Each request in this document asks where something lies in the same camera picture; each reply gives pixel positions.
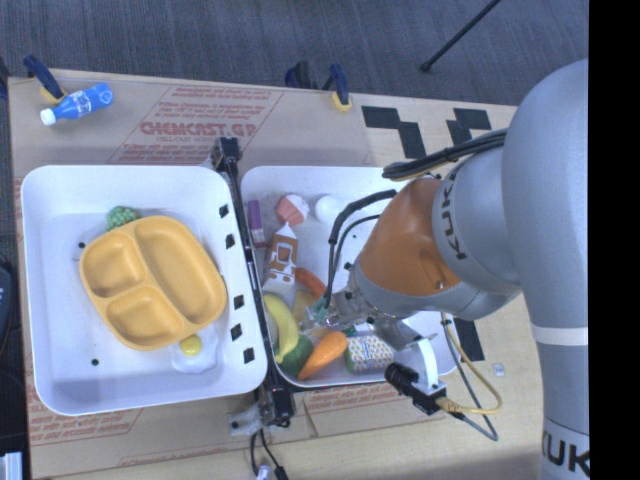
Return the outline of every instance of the yellow cable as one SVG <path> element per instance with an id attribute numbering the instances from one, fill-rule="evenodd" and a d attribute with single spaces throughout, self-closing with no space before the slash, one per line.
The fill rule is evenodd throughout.
<path id="1" fill-rule="evenodd" d="M 458 350 L 460 356 L 464 359 L 464 361 L 467 363 L 467 366 L 476 375 L 476 377 L 478 377 L 482 381 L 482 383 L 487 387 L 487 389 L 491 391 L 493 396 L 496 398 L 497 404 L 493 409 L 481 409 L 479 407 L 465 407 L 444 396 L 441 398 L 438 398 L 436 400 L 436 403 L 442 410 L 447 412 L 470 412 L 473 414 L 487 414 L 487 415 L 497 413 L 502 407 L 502 398 L 500 397 L 500 394 L 489 383 L 489 381 L 485 379 L 482 376 L 482 374 L 474 368 L 473 364 L 471 364 L 471 360 L 467 357 L 467 354 L 465 354 L 464 350 L 462 349 L 458 341 L 453 336 L 450 323 L 446 324 L 446 329 L 447 329 L 447 333 L 449 334 L 449 337 L 451 338 L 451 341 L 453 342 L 454 346 Z"/>

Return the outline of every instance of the yellow plate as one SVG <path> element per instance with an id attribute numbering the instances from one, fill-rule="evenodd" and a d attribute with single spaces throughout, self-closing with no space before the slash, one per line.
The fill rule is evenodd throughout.
<path id="1" fill-rule="evenodd" d="M 216 265 L 180 221 L 144 217 L 101 235 L 80 276 L 113 334 L 137 350 L 180 341 L 216 320 L 227 290 Z"/>

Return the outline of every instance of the white bottle cap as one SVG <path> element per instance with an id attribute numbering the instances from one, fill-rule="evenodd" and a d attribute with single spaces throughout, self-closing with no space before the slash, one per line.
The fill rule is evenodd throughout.
<path id="1" fill-rule="evenodd" d="M 56 115 L 50 108 L 45 108 L 42 112 L 40 112 L 40 119 L 42 119 L 42 122 L 47 126 L 51 126 L 56 122 Z"/>

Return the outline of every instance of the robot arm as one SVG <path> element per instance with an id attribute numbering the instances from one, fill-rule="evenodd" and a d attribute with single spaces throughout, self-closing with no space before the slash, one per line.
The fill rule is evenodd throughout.
<path id="1" fill-rule="evenodd" d="M 369 319 L 402 350 L 415 333 L 401 320 L 417 311 L 475 320 L 523 293 L 544 385 L 544 479 L 589 477 L 587 79 L 587 61 L 552 74 L 525 98 L 503 147 L 442 181 L 407 184 L 324 322 Z"/>

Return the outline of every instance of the table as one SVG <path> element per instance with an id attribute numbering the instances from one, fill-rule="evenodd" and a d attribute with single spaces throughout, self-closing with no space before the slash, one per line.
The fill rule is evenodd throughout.
<path id="1" fill-rule="evenodd" d="M 263 164 L 384 166 L 507 127 L 515 111 L 352 94 L 352 108 L 341 112 L 329 93 L 315 90 L 52 72 L 69 91 L 105 81 L 115 102 L 111 112 L 46 128 L 38 115 L 49 103 L 37 80 L 10 80 L 22 273 L 19 188 L 40 165 L 206 164 L 215 138 L 233 135 L 243 148 L 241 175 Z M 185 123 L 208 134 L 186 135 L 180 128 Z M 26 300 L 24 275 L 21 300 Z M 230 437 L 226 430 L 227 414 L 246 408 L 247 396 L 79 418 L 56 415 L 34 388 L 26 304 L 22 316 L 34 478 L 254 478 L 248 437 Z M 267 433 L 289 477 L 535 478 L 542 388 L 522 297 L 474 325 L 484 357 L 475 365 L 504 400 L 502 411 L 492 417 L 498 442 L 442 413 L 427 417 L 387 384 L 297 393 L 291 427 Z M 471 403 L 457 374 L 442 380 L 450 397 Z M 474 386 L 481 401 L 492 403 L 479 382 Z M 257 457 L 269 463 L 262 447 Z"/>

